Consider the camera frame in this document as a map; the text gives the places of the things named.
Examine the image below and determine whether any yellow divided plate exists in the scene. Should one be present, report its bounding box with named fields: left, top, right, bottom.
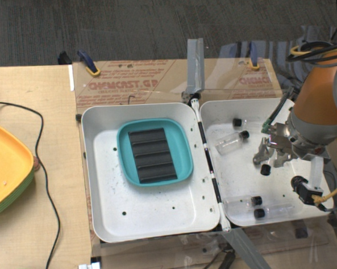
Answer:
left=0, top=119, right=38, bottom=209

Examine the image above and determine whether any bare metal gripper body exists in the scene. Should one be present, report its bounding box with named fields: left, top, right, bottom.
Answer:
left=266, top=119, right=332, bottom=164

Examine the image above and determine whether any black cylinder on white bracket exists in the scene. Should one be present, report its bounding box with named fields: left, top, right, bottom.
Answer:
left=289, top=155, right=328, bottom=207

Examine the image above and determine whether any clear plastic bottle black cap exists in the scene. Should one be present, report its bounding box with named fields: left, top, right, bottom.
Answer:
left=259, top=163, right=272, bottom=177
left=252, top=203, right=296, bottom=220
left=213, top=129, right=251, bottom=155
left=232, top=115, right=267, bottom=129
left=223, top=195, right=264, bottom=213

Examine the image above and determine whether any thin black and white rod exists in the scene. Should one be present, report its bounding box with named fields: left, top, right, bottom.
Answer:
left=190, top=96, right=232, bottom=234

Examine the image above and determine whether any black block with thin wires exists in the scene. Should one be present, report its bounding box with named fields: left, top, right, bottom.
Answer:
left=182, top=91, right=203, bottom=104

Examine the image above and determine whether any white plastic tray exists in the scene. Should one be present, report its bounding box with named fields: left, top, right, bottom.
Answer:
left=198, top=94, right=335, bottom=230
left=80, top=99, right=223, bottom=245

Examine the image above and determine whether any brown cardboard board red print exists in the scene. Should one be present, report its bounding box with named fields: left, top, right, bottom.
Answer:
left=72, top=47, right=336, bottom=269

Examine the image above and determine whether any black ribbed insert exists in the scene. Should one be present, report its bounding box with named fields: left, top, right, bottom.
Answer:
left=127, top=127, right=179, bottom=185

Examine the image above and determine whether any teal plate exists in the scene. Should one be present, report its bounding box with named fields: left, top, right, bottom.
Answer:
left=115, top=116, right=195, bottom=189

